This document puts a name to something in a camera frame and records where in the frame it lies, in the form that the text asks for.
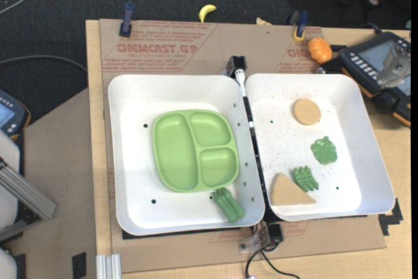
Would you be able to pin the thin black and white rod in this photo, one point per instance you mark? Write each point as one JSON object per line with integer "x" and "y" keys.
{"x": 250, "y": 117}

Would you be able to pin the green divided plate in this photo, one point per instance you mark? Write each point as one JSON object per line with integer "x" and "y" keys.
{"x": 176, "y": 147}

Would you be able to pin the brown cardboard board red print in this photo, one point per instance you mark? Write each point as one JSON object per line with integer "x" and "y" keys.
{"x": 261, "y": 42}

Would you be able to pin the green asparagus bundle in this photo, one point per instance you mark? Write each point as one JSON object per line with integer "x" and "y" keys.
{"x": 228, "y": 204}

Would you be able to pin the tan round biscuit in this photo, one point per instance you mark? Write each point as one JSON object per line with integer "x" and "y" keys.
{"x": 306, "y": 111}

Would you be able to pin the yellow banana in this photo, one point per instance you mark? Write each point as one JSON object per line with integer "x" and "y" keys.
{"x": 205, "y": 11}

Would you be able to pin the small beige toy food piece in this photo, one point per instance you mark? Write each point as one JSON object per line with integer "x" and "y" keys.
{"x": 263, "y": 22}

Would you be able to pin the tan triangular bread slice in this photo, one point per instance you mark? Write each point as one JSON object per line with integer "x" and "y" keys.
{"x": 287, "y": 194}

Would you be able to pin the green pea pods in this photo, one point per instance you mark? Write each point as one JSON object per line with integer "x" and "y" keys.
{"x": 305, "y": 178}

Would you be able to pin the white plastic tray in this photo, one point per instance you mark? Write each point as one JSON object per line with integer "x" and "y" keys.
{"x": 359, "y": 173}
{"x": 137, "y": 206}

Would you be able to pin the orange pumpkin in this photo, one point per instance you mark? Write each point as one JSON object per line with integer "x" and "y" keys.
{"x": 320, "y": 49}

